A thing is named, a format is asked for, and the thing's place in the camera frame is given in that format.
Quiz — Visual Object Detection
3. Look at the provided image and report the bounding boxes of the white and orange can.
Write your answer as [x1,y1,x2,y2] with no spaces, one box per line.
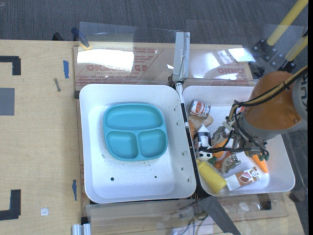
[189,99,211,119]

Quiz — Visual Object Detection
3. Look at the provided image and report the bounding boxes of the brown cardboard board red print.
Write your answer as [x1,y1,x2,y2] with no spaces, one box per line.
[73,42,290,220]

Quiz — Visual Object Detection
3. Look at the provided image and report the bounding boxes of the white and orange carton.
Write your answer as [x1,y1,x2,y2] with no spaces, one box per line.
[225,166,262,191]

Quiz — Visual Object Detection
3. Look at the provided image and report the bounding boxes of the yellow squeeze bottle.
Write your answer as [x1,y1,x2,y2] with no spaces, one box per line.
[196,159,228,194]

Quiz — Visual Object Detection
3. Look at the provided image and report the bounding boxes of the black and white milk carton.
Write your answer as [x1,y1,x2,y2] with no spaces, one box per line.
[196,124,214,160]

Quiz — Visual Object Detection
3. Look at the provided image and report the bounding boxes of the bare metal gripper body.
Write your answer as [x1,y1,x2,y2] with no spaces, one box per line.
[231,130,268,157]

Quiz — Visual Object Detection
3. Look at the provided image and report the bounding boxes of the tan toy bread slice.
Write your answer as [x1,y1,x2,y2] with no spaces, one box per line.
[187,114,214,133]

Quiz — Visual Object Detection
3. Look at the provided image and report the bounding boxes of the orange toy carrot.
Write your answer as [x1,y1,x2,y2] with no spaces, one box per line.
[207,140,232,170]
[251,152,269,174]

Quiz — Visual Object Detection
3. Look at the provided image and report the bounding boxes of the white plastic tray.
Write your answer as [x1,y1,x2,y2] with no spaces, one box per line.
[79,83,197,204]
[182,85,296,197]

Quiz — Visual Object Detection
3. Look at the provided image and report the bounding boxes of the blue divided plate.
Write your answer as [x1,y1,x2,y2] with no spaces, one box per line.
[102,102,169,162]

